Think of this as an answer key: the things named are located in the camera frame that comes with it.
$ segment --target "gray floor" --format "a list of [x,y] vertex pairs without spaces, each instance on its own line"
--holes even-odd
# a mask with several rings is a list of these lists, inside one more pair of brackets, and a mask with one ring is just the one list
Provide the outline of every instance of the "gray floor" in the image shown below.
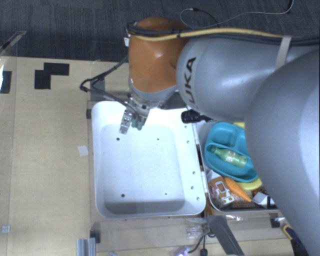
[[[185,8],[199,8],[218,22],[249,11],[284,12],[288,0],[0,0],[0,43],[14,31],[27,31],[19,56],[119,61],[127,22],[161,16],[178,20]],[[210,25],[201,12],[185,12],[190,24]],[[295,0],[289,14],[246,14],[221,27],[250,28],[277,34],[319,34],[319,0]]]

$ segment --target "wooden surface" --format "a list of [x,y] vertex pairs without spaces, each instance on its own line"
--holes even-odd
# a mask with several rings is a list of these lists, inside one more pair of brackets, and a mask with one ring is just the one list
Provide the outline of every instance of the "wooden surface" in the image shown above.
[[[70,73],[51,76],[50,90],[35,90],[35,70],[43,70],[44,62],[69,63]],[[78,146],[88,147],[89,95],[79,84],[113,65],[18,58],[7,256],[75,256],[77,239],[89,237],[89,163],[78,151]],[[128,65],[107,78],[111,92],[125,91],[127,83]],[[131,242],[141,235],[139,229],[130,232]],[[124,243],[116,246],[118,256],[171,256],[178,248],[121,250],[127,248]],[[243,241],[240,246],[246,255],[293,255],[287,239]],[[210,256],[224,255],[218,243],[208,248]]]

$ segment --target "white cable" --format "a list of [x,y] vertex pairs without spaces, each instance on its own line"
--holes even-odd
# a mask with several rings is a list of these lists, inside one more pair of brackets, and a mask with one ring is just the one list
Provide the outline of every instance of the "white cable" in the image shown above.
[[[295,0],[292,0],[290,7],[289,7],[286,11],[284,11],[284,12],[247,11],[247,12],[238,14],[238,15],[232,17],[232,18],[229,18],[229,19],[227,19],[227,20],[225,20],[225,21],[222,21],[222,22],[219,22],[219,23],[210,25],[210,26],[203,26],[203,27],[201,27],[201,28],[202,28],[202,29],[208,29],[208,28],[211,28],[211,27],[213,27],[213,26],[217,26],[217,25],[220,25],[220,24],[229,22],[229,21],[231,21],[231,20],[233,20],[233,19],[235,19],[235,18],[238,18],[238,17],[240,17],[240,16],[242,16],[242,15],[246,15],[246,14],[264,14],[264,15],[283,15],[283,14],[287,14],[287,13],[290,12],[290,10],[292,9],[292,7],[293,7],[293,5],[294,5],[294,2],[295,2]],[[188,27],[189,27],[189,25],[188,25],[187,23],[185,23],[185,22],[183,21],[183,19],[182,19],[182,13],[184,13],[185,11],[193,11],[193,10],[194,10],[193,8],[187,8],[187,9],[184,9],[183,11],[181,11],[181,13],[180,13],[180,20],[181,20],[181,22],[182,22],[184,25],[188,26]]]

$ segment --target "black tape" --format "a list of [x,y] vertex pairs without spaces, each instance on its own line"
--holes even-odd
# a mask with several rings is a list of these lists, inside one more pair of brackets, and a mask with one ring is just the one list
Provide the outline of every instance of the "black tape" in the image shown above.
[[0,76],[3,76],[3,81],[2,84],[0,84],[0,94],[8,94],[10,93],[10,88],[11,88],[11,76],[12,72],[11,71],[3,71]]
[[58,75],[58,76],[69,76],[69,64],[63,63],[44,63],[44,74],[46,76]]
[[34,89],[51,89],[51,76],[44,70],[34,71]]

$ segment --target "gray strap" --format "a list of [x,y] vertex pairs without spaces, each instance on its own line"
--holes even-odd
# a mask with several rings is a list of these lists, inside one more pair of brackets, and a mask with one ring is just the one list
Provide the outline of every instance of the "gray strap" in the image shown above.
[[289,35],[285,35],[282,38],[278,56],[276,57],[276,61],[275,61],[275,70],[279,69],[284,64],[286,64],[287,54],[289,51],[291,39],[292,39],[292,36],[289,36]]

